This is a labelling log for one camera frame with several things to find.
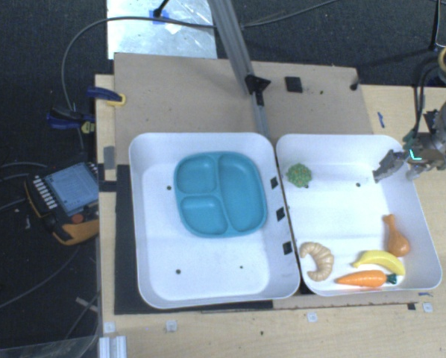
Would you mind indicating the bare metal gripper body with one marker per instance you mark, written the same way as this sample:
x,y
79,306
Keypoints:
x,y
443,151

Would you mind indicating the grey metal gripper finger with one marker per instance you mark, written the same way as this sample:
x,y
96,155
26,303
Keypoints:
x,y
388,165
414,171

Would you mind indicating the white plastic tray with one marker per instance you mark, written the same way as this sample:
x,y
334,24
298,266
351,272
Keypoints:
x,y
342,215
208,267

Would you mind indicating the orange-brown chicken drumstick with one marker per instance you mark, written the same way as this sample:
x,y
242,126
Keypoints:
x,y
396,241

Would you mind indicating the green broccoli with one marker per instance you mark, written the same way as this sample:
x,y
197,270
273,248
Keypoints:
x,y
298,175

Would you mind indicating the yellow banana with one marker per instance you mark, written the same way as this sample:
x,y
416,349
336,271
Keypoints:
x,y
383,259

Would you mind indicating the beige croissant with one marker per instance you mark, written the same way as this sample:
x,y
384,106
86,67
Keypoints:
x,y
323,261

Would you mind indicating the orange carrot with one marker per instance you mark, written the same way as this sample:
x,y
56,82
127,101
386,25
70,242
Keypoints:
x,y
361,279

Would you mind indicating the small black block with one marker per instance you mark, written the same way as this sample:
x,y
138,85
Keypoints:
x,y
294,84

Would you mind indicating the blue divided plate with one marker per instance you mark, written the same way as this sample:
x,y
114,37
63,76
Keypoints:
x,y
241,188

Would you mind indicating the brown cardboard board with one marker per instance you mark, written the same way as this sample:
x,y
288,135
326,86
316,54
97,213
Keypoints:
x,y
193,95

